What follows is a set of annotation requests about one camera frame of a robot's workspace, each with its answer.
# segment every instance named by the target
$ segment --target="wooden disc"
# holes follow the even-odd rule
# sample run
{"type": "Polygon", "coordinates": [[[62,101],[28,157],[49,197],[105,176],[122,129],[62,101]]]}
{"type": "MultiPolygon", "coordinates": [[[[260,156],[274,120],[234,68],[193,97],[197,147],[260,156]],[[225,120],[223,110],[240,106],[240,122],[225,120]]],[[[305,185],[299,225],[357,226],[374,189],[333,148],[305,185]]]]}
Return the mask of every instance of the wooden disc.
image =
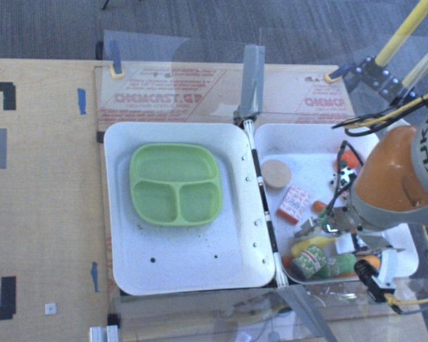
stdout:
{"type": "Polygon", "coordinates": [[[292,173],[285,163],[279,160],[268,160],[262,166],[263,181],[273,189],[282,189],[292,178],[292,173]]]}

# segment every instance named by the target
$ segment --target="red and white box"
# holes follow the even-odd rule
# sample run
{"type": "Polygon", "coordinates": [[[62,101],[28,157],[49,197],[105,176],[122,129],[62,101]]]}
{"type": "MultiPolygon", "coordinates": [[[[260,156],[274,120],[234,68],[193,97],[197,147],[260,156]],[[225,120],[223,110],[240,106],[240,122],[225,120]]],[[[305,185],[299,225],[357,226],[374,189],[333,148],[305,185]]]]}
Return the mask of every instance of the red and white box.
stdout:
{"type": "Polygon", "coordinates": [[[297,224],[309,204],[311,196],[296,185],[290,185],[284,200],[277,209],[277,214],[292,224],[297,224]]]}

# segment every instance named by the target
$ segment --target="gray carpet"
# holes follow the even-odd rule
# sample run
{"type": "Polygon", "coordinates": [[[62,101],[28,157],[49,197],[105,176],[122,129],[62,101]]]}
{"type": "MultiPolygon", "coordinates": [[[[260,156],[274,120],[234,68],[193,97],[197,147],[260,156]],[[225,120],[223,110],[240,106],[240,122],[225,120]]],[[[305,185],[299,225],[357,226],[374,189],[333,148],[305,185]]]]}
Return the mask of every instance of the gray carpet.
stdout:
{"type": "MultiPolygon", "coordinates": [[[[96,59],[105,32],[190,38],[178,59],[238,61],[244,43],[266,47],[267,63],[359,63],[377,55],[419,0],[0,0],[0,58],[96,59]]],[[[159,54],[153,44],[130,53],[159,54]]],[[[428,15],[388,69],[403,78],[428,52],[428,15]]],[[[428,74],[416,84],[428,93],[428,74]]],[[[359,110],[387,107],[368,90],[359,110]]],[[[428,108],[409,115],[420,124],[428,108]]]]}

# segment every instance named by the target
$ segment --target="green plate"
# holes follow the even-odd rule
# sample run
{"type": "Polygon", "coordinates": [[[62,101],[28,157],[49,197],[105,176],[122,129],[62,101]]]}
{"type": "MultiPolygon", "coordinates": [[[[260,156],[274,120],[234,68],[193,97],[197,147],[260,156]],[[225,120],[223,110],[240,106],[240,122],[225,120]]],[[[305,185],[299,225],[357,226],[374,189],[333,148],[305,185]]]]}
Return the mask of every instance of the green plate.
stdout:
{"type": "Polygon", "coordinates": [[[199,145],[140,146],[131,158],[130,190],[135,211],[155,225],[206,224],[222,207],[217,161],[199,145]]]}

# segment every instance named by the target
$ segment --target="green bottle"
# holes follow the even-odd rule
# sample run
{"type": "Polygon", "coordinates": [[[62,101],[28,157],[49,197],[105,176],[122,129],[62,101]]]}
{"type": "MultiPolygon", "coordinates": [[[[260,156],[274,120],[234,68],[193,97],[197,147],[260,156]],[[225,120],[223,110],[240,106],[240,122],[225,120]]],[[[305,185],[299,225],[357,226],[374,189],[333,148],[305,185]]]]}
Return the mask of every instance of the green bottle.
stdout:
{"type": "Polygon", "coordinates": [[[329,279],[346,272],[355,272],[354,265],[357,257],[353,254],[338,254],[327,258],[327,264],[323,266],[314,276],[329,279]]]}

